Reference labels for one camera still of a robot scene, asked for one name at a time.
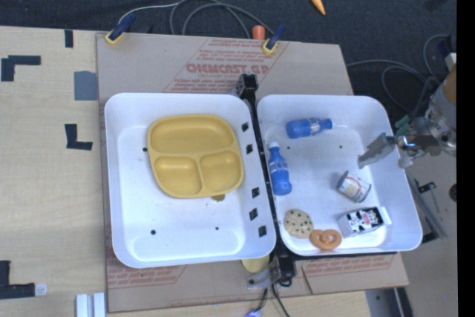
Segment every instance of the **yellow divided plate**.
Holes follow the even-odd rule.
[[[243,180],[235,132],[215,115],[159,119],[148,129],[147,144],[155,180],[172,197],[223,195]]]

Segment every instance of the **can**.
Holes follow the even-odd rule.
[[[368,192],[371,189],[371,184],[362,180],[360,177],[345,171],[340,177],[336,185],[336,190],[351,198],[356,203],[363,202]]]

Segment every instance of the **cardboard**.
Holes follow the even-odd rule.
[[[239,261],[133,269],[115,258],[108,211],[107,152],[103,109],[122,92],[229,94],[242,73],[258,78],[258,100],[269,94],[353,94],[337,45],[279,42],[273,55],[262,41],[126,34],[110,46],[96,35],[101,122],[108,311],[123,312],[230,301],[258,300],[248,290]],[[295,263],[282,297],[407,285],[400,254],[325,258]]]

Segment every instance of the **brown pretzel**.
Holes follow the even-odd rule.
[[[335,249],[341,243],[341,234],[333,229],[330,230],[313,230],[310,233],[310,241],[313,245],[322,250]]]

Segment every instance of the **blue bottle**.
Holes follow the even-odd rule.
[[[297,139],[320,134],[323,130],[330,130],[332,127],[333,123],[330,119],[307,118],[288,122],[285,129],[290,139]]]
[[[269,172],[272,183],[272,191],[275,195],[287,195],[292,191],[292,184],[289,180],[289,169],[287,162],[282,157],[279,143],[269,144]]]

